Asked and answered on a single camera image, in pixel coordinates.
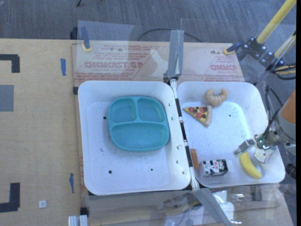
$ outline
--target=teal divided plate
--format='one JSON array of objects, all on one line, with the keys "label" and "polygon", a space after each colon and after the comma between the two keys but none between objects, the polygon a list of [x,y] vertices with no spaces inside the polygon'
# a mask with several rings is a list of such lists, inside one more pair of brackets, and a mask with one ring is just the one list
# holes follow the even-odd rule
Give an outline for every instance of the teal divided plate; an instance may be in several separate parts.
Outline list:
[{"label": "teal divided plate", "polygon": [[108,122],[113,143],[123,150],[156,150],[169,140],[165,109],[151,97],[115,99],[109,107]]}]

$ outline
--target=pizza slice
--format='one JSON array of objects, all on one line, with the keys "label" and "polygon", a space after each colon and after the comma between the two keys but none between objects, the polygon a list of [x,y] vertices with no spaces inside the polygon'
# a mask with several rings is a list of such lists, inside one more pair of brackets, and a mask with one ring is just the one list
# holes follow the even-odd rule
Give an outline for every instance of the pizza slice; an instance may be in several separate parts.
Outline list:
[{"label": "pizza slice", "polygon": [[210,105],[185,107],[183,110],[204,126],[208,127],[210,125],[212,119],[212,107]]}]

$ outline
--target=yellow banana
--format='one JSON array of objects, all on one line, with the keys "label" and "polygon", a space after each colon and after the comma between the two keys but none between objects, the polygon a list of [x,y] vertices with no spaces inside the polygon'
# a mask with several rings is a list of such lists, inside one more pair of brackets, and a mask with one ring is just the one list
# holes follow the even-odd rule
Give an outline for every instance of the yellow banana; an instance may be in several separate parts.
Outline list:
[{"label": "yellow banana", "polygon": [[244,152],[239,157],[240,163],[242,164],[243,168],[246,170],[250,176],[254,178],[261,178],[262,174],[258,171],[258,169],[253,165],[250,159],[249,152]]}]

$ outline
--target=white tray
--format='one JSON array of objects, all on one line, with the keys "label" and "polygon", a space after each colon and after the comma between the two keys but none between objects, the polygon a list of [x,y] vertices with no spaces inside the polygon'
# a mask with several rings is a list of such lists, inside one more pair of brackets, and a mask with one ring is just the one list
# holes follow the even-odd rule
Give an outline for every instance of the white tray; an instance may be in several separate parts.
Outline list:
[{"label": "white tray", "polygon": [[[78,91],[84,181],[96,195],[181,190],[191,180],[179,117],[170,86],[163,82],[87,81]],[[110,139],[108,109],[122,96],[148,96],[165,108],[170,139],[149,152],[130,152]]]},{"label": "white tray", "polygon": [[197,151],[198,162],[225,159],[229,172],[222,176],[204,177],[202,168],[196,170],[197,180],[206,187],[241,186],[278,183],[285,177],[279,150],[266,164],[251,160],[263,177],[254,179],[241,167],[233,151],[246,139],[262,134],[268,124],[267,114],[258,89],[245,82],[183,82],[177,93],[181,109],[189,106],[209,105],[205,98],[208,89],[220,93],[226,88],[229,97],[220,106],[213,107],[212,122],[205,127],[182,110],[188,145]]}]

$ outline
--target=gray square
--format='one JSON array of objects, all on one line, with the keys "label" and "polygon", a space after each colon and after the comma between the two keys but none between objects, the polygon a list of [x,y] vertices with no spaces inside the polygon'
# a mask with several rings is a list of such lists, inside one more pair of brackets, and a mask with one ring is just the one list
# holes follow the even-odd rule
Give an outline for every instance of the gray square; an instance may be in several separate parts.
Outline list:
[{"label": "gray square", "polygon": [[0,85],[0,112],[14,111],[14,86]]}]

